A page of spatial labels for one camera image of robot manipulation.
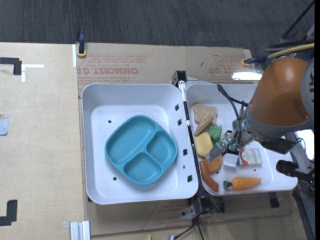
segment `light wood surface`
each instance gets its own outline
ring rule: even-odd
[[[20,58],[26,82],[0,64],[0,114],[9,118],[0,136],[0,217],[17,200],[17,221],[0,227],[1,240],[67,240],[63,222],[84,218],[77,70],[72,45],[0,43],[0,57]],[[201,225],[206,240],[306,240],[297,204],[290,213]],[[99,240],[166,240],[186,227],[95,236]],[[182,240],[201,239],[197,225]]]

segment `yellow toy potato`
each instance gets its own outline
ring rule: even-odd
[[[201,157],[206,156],[213,148],[210,135],[207,132],[203,132],[200,135],[194,137],[194,145],[196,152]]]

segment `blue clamp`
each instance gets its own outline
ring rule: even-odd
[[[78,49],[77,49],[77,56],[80,58],[84,58],[86,56],[86,47],[85,47],[85,30],[83,28],[79,29],[77,35],[78,41]]]
[[[248,67],[251,66],[251,64],[253,63],[263,63],[267,60],[266,57],[264,56],[256,56],[256,57],[252,57],[252,58],[248,58],[248,59],[242,59],[240,61],[241,65],[244,67]]]

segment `robotic arm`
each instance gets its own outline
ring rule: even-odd
[[[293,177],[309,175],[314,163],[295,132],[314,131],[314,79],[314,59],[309,63],[295,57],[275,60],[264,71],[246,108],[242,106],[239,114],[236,111],[233,131],[227,131],[205,158],[210,162],[228,149],[237,152],[257,141],[268,150],[291,153],[296,163],[289,162],[290,172],[285,171],[288,163],[283,160],[277,164],[278,171]],[[230,98],[221,85],[218,89]]]

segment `orange carrot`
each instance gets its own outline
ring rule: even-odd
[[[199,162],[199,165],[200,165],[200,171],[201,171],[201,175],[202,175],[204,182],[207,183],[209,185],[209,187],[212,188],[214,191],[218,191],[219,184],[211,178],[211,176],[209,174],[208,163],[201,160]]]
[[[223,187],[226,189],[232,186],[234,190],[245,190],[259,182],[261,178],[257,177],[234,177],[231,182],[225,180]]]

